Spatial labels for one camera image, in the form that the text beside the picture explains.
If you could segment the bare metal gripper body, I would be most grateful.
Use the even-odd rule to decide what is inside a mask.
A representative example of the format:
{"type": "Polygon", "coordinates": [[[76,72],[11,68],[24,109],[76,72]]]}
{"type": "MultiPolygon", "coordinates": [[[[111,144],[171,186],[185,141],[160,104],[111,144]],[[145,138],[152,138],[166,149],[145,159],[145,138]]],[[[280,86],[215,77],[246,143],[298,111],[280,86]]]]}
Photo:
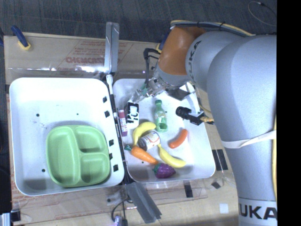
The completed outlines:
{"type": "Polygon", "coordinates": [[[145,84],[146,97],[155,97],[164,91],[169,91],[170,86],[161,78],[152,77],[145,84]]]}

